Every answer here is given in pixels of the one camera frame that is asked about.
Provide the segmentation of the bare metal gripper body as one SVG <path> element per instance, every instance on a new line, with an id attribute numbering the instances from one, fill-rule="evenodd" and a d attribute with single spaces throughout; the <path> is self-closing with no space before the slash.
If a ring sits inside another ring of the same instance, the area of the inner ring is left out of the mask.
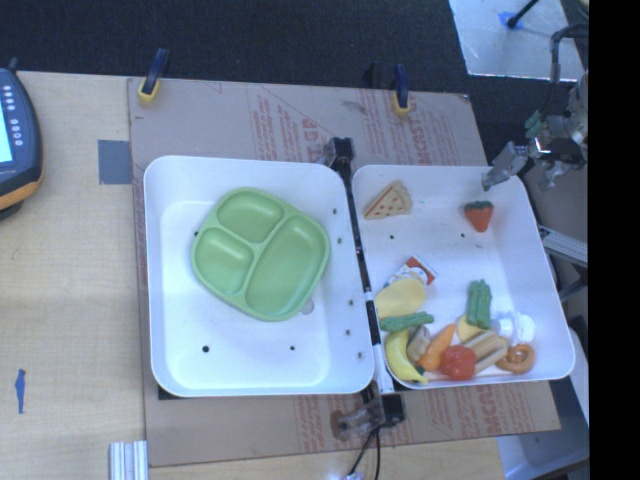
<path id="1" fill-rule="evenodd" d="M 548 165 L 586 164 L 588 139 L 588 77 L 582 76 L 568 93 L 560 115 L 536 110 L 528 119 L 529 156 Z"/>

